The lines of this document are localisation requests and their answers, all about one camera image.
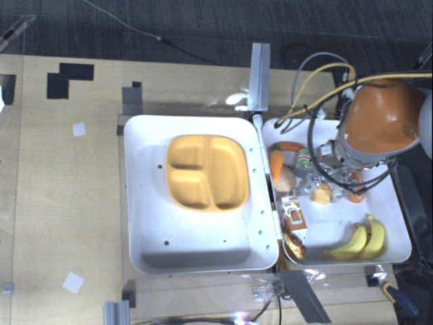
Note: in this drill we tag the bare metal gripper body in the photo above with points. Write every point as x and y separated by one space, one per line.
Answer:
333 161

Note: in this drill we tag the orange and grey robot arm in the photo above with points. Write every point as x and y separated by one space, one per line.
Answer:
382 113

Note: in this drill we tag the green and white packet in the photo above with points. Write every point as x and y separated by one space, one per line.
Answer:
303 159

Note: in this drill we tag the orange sausage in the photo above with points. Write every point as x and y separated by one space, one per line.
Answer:
357 197
290 145

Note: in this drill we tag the brown bread roll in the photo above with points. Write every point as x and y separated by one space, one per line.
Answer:
285 180

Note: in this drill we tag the orange carrot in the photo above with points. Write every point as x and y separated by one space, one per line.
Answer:
276 164

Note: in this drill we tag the white plastic tray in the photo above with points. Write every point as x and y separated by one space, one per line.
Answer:
152 215
338 222

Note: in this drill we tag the orange and white carton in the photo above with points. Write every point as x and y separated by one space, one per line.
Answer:
293 215

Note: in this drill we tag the thin black and white rod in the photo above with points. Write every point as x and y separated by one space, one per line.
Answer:
264 154

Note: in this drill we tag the yellow banana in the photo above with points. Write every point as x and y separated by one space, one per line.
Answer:
376 240
352 247

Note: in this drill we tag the brown and red packet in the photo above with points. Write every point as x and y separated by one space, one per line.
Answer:
293 245

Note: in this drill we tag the orange divided plate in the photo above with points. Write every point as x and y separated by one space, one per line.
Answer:
223 171

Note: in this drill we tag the black cylinder on white bracket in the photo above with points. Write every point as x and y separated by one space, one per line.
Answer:
347 95

